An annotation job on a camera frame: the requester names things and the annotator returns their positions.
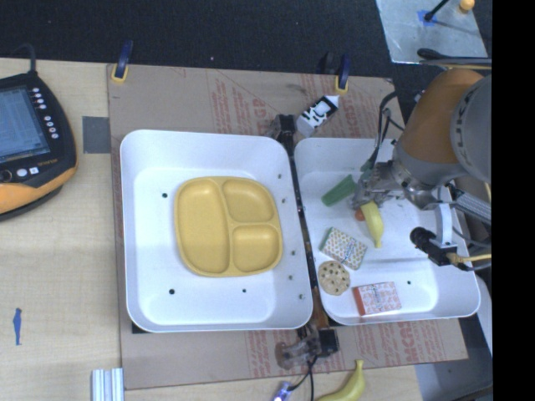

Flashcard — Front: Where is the brown cardboard board red print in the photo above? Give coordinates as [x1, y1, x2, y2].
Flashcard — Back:
[105, 63, 470, 390]

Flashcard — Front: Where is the white plastic tray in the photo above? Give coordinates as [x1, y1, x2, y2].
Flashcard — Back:
[293, 136, 482, 327]
[119, 129, 315, 334]

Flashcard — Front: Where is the tan chocolate chip biscuit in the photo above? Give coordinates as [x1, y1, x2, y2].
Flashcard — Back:
[317, 260, 352, 297]

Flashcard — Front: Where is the black block with thin wires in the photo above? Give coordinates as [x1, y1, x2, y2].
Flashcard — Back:
[274, 327, 340, 369]
[267, 114, 298, 142]

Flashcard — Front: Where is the orange and white carton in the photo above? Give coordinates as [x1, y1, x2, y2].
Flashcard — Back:
[351, 281, 404, 318]

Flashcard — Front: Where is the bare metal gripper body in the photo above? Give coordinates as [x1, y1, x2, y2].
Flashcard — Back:
[357, 161, 439, 211]

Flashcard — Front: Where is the yellow divided plate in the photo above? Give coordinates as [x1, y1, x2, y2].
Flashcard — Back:
[172, 175, 284, 278]

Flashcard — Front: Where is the black cylinder on white bracket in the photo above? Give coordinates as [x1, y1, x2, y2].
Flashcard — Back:
[409, 202, 461, 267]

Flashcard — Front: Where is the white and black milk carton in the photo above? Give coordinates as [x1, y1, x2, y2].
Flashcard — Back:
[295, 94, 341, 139]

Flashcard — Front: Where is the thin black rod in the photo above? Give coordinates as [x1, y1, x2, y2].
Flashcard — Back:
[286, 139, 324, 330]

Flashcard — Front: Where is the yellow banana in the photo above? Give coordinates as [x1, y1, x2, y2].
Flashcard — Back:
[359, 200, 385, 250]
[314, 358, 366, 401]

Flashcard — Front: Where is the white packet with orange dots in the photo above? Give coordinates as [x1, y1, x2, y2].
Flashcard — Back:
[318, 226, 369, 272]

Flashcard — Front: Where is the green toy vegetable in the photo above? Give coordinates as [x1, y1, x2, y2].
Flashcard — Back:
[320, 174, 359, 207]

